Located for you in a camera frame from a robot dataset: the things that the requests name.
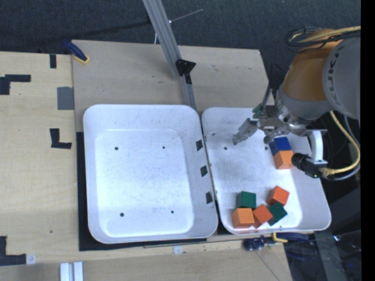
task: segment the blue block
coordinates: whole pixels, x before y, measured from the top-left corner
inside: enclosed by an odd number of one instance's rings
[[[279,151],[287,151],[292,149],[286,136],[274,138],[274,141],[270,142],[268,145],[270,146],[272,156],[275,156],[275,154]]]

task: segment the red-orange block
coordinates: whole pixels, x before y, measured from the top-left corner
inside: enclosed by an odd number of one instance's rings
[[[275,186],[268,194],[267,203],[269,205],[274,205],[279,202],[281,205],[285,206],[289,198],[289,192],[284,190],[280,186]]]
[[[265,222],[269,221],[273,215],[271,212],[268,210],[267,206],[262,204],[258,206],[256,209],[253,210],[253,215],[254,215],[254,227],[259,228],[262,226]]]
[[[255,223],[251,208],[237,208],[232,212],[234,228],[248,228]]]
[[[278,170],[290,169],[293,166],[292,156],[293,156],[292,150],[277,152],[274,155],[274,162],[275,162],[276,169]]]

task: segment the green block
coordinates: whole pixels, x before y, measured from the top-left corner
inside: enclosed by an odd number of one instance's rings
[[[279,202],[276,202],[272,206],[269,206],[268,210],[273,215],[273,217],[268,221],[270,226],[276,224],[279,220],[281,220],[288,214]]]
[[[236,208],[257,208],[257,195],[242,191],[236,196]]]

